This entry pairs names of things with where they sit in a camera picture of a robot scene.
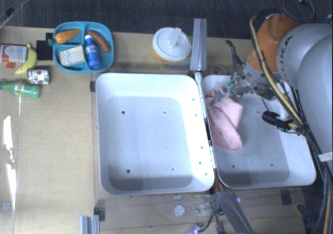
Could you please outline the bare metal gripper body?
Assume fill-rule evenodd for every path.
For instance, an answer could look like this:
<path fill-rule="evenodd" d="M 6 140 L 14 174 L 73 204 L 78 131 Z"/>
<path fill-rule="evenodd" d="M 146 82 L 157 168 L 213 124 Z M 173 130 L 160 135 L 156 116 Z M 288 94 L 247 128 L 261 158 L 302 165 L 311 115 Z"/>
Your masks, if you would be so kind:
<path fill-rule="evenodd" d="M 244 94 L 254 94 L 258 83 L 249 75 L 233 75 L 226 83 L 226 89 L 231 98 L 239 99 Z"/>

